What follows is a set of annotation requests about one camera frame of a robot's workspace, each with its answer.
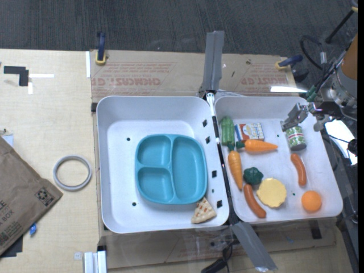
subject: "can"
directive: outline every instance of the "can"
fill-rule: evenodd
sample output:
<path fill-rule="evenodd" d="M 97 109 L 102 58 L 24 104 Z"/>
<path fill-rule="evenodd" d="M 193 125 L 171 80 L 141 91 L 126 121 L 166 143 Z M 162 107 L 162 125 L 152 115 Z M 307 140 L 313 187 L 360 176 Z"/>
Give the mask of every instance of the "can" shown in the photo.
<path fill-rule="evenodd" d="M 299 151 L 306 148 L 306 140 L 304 138 L 302 127 L 294 126 L 286 130 L 289 148 L 291 151 Z"/>

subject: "teal divided plate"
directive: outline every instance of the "teal divided plate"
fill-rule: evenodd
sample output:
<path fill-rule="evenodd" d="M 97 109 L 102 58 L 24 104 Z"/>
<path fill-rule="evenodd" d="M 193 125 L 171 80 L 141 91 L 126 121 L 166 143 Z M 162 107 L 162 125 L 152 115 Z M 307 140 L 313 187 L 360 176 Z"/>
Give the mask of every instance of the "teal divided plate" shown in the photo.
<path fill-rule="evenodd" d="M 135 176 L 140 194 L 149 201 L 197 202 L 207 189 L 204 150 L 199 142 L 185 135 L 146 136 L 136 148 Z"/>

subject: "orange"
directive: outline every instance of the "orange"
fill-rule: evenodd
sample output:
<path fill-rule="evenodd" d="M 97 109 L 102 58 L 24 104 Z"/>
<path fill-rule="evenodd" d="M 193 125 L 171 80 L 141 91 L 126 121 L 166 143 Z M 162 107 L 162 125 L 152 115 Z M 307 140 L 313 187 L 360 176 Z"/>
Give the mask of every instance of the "orange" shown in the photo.
<path fill-rule="evenodd" d="M 320 209 L 322 200 L 316 191 L 306 191 L 301 198 L 302 206 L 309 212 L 316 212 Z"/>

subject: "gray duct tape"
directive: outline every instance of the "gray duct tape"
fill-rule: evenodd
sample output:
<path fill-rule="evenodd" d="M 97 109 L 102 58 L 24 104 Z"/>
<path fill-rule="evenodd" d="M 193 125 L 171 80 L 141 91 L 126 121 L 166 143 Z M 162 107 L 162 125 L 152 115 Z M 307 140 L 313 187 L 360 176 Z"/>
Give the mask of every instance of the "gray duct tape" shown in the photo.
<path fill-rule="evenodd" d="M 59 179 L 58 179 L 58 175 L 57 175 L 57 172 L 58 172 L 58 168 L 66 161 L 69 161 L 69 160 L 77 160 L 77 161 L 80 161 L 82 163 L 85 164 L 85 166 L 87 167 L 88 169 L 88 176 L 86 178 L 85 181 L 83 181 L 81 184 L 79 185 L 75 185 L 75 186 L 69 186 L 69 185 L 65 185 L 63 184 Z M 53 168 L 53 178 L 55 179 L 55 182 L 56 184 L 64 189 L 64 190 L 67 190 L 67 191 L 77 191 L 77 190 L 80 190 L 81 188 L 83 188 L 84 186 L 87 185 L 88 182 L 90 182 L 91 180 L 91 177 L 92 177 L 92 167 L 91 167 L 91 164 L 82 156 L 78 156 L 78 155 L 69 155 L 69 156 L 65 156 L 63 158 L 61 158 L 60 160 L 58 160 L 58 162 L 56 163 L 55 167 Z"/>

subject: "paper bag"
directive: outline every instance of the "paper bag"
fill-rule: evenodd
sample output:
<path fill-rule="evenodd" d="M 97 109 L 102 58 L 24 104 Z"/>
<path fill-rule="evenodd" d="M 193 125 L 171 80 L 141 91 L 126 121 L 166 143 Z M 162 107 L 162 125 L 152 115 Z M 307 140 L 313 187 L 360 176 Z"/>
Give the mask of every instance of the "paper bag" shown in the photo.
<path fill-rule="evenodd" d="M 0 255 L 62 195 L 0 136 Z"/>

